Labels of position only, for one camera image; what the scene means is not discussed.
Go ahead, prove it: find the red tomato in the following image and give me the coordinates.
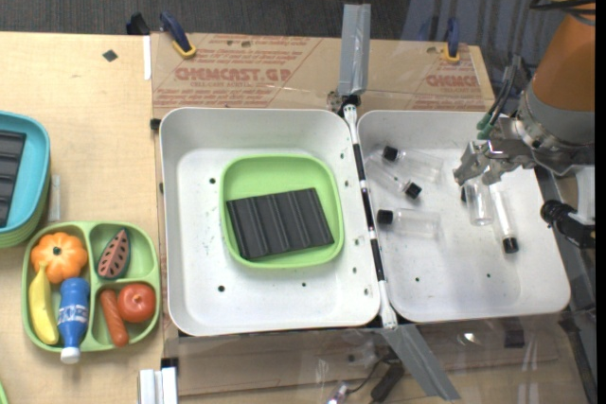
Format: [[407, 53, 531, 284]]
[[116, 282, 158, 325]]

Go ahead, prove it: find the orange sausage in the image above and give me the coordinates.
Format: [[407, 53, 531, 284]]
[[98, 289, 131, 348]]

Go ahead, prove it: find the blue bottle with white cap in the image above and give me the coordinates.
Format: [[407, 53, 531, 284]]
[[57, 276, 92, 365]]

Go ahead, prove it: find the green square plate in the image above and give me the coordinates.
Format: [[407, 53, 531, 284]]
[[219, 153, 346, 271]]

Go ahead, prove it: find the brown cardboard board red print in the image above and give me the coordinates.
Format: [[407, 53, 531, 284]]
[[150, 31, 572, 396]]

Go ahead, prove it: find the orange pumpkin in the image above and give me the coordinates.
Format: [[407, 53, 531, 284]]
[[29, 231, 90, 286]]

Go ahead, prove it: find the blue plate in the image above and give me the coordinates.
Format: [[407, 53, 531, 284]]
[[0, 110, 52, 236]]

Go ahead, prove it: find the white plastic tray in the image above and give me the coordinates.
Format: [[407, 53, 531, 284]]
[[158, 107, 383, 338], [355, 110, 573, 325]]

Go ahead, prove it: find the green divided plate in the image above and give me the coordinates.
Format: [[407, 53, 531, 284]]
[[20, 220, 163, 354]]

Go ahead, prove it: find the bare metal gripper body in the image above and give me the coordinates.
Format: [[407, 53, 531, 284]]
[[487, 115, 597, 178]]

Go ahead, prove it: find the yellow banana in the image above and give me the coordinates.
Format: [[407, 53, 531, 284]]
[[27, 261, 61, 346]]

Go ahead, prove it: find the black ribbed rack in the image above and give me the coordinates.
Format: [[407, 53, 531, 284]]
[[0, 130, 27, 229], [225, 187, 336, 261]]

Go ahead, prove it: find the watermelon slice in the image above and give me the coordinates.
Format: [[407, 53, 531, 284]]
[[96, 228, 132, 281]]

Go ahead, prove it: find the green plate stack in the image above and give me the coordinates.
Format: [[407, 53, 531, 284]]
[[0, 184, 51, 250]]

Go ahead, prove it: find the clear bottle with black cap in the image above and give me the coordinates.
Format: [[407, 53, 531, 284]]
[[376, 207, 442, 238], [461, 179, 495, 228], [365, 159, 423, 201], [382, 145, 445, 182], [489, 187, 520, 255]]

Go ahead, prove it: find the black block with thin wires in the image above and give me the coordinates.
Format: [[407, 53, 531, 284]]
[[330, 92, 362, 111]]

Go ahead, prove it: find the black cylinder on white bracket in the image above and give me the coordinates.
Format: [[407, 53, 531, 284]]
[[540, 165, 597, 251]]

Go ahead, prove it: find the black and white thin rod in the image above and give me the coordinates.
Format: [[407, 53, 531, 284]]
[[341, 104, 399, 330]]

